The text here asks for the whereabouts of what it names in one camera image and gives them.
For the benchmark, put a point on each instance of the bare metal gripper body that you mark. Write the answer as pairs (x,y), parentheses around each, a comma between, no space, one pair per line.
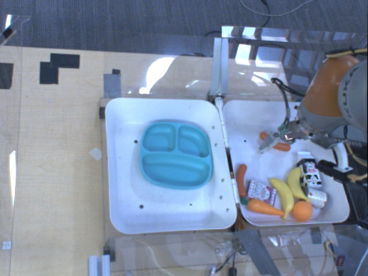
(294,131)

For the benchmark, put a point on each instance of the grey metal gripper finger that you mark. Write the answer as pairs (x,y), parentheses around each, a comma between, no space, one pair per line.
(274,136)
(266,146)

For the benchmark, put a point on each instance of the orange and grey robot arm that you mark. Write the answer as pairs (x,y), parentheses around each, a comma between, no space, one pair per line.
(325,91)

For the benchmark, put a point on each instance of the white plastic tray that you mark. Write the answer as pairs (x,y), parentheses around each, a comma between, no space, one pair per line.
(172,211)
(258,119)

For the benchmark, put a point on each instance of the thin black and white rod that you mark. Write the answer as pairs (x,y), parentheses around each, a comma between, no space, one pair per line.
(225,137)

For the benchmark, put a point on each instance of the white and black milk carton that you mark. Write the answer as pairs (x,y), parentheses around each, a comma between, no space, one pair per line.
(311,172)

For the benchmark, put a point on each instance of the pink carton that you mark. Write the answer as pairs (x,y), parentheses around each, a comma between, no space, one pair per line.
(260,191)

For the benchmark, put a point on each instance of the yellow banana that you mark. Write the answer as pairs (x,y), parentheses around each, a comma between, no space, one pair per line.
(295,183)
(284,193)

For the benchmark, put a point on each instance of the orange carrot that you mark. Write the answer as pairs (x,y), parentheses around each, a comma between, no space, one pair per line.
(263,207)

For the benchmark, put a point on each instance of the white can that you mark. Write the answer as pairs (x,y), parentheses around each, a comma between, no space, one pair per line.
(317,197)

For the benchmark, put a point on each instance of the orange fruit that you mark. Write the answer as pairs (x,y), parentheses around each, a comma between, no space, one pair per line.
(302,211)

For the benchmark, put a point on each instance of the blue divided plate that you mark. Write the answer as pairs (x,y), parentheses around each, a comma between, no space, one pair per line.
(175,154)

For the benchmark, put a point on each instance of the black cylinder on white bracket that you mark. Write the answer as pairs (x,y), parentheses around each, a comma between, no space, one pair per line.
(342,158)

